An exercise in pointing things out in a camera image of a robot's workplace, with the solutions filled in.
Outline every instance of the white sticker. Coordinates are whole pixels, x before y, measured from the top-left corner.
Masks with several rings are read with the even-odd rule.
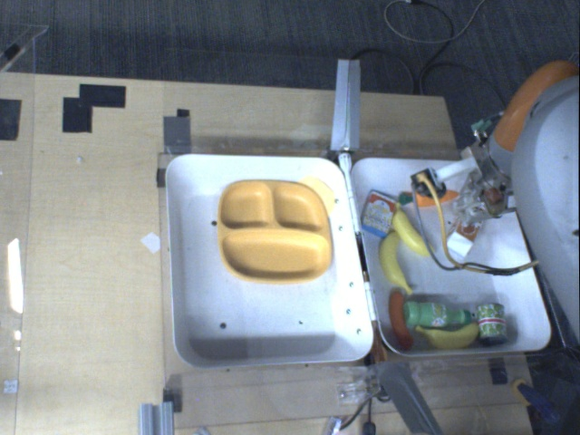
[[[142,238],[141,243],[153,254],[161,250],[161,239],[153,232],[150,232]]]
[[[4,381],[4,393],[18,393],[18,380]]]

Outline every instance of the wooden table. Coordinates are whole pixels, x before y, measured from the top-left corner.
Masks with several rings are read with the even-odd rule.
[[[4,76],[13,85],[23,79]],[[18,435],[136,433],[139,405],[159,404],[166,383],[162,256],[141,243],[149,233],[160,234],[156,171],[163,116],[190,110],[194,151],[320,155],[330,142],[334,93],[51,75],[26,82],[34,87],[34,102],[24,100],[22,117],[31,115],[34,138],[0,142],[0,169],[8,169],[16,160],[8,151],[33,140],[19,389],[12,399],[0,400],[0,411],[8,415],[17,402],[15,421],[4,424]],[[81,83],[126,86],[126,106],[94,108],[91,134],[63,133],[63,97],[78,97]],[[364,93],[362,151],[457,158],[444,101]],[[15,209],[0,211],[7,220]],[[526,410],[506,385],[490,384],[485,365],[466,366],[463,374],[436,363],[413,366],[447,433],[531,433]],[[507,367],[513,378],[529,378],[523,358],[511,358]],[[251,372],[271,392],[276,416],[251,409],[259,401],[253,400],[256,388],[244,386],[243,378],[232,374],[226,381],[223,373],[189,370],[199,404],[180,416],[183,427],[192,419],[211,425],[212,435],[319,435],[329,415],[320,401],[300,419],[293,401],[306,396],[293,393],[293,385],[270,382],[268,369]],[[313,388],[335,388],[324,372],[313,372]],[[219,403],[227,398],[234,407],[225,414]],[[407,433],[391,403],[374,410],[379,434]],[[202,420],[196,419],[200,414]],[[357,427],[345,433],[357,433]]]

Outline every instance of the green can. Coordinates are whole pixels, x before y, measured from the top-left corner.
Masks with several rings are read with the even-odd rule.
[[[481,344],[492,346],[508,341],[504,305],[499,303],[480,304],[476,314]]]

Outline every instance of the toy banana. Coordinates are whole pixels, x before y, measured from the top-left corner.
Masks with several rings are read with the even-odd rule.
[[[429,255],[429,250],[425,246],[421,234],[415,230],[415,227],[413,227],[400,205],[397,205],[397,210],[392,217],[392,227],[395,229],[397,234],[399,234],[401,240],[407,247],[418,255]]]
[[[397,247],[400,241],[401,238],[396,232],[391,232],[384,238],[379,245],[379,261],[381,261],[382,271],[387,280],[392,284],[398,285],[404,289],[407,295],[410,295],[413,291],[407,284],[405,274],[401,271],[397,260]]]
[[[464,325],[456,331],[441,329],[424,329],[420,325],[415,330],[427,338],[429,344],[440,350],[454,350],[457,348],[467,348],[479,335],[477,323]]]

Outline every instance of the plastic bottle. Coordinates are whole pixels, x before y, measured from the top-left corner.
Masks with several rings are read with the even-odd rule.
[[[466,309],[451,310],[444,304],[408,301],[403,306],[408,327],[446,327],[451,324],[469,324],[471,313]]]

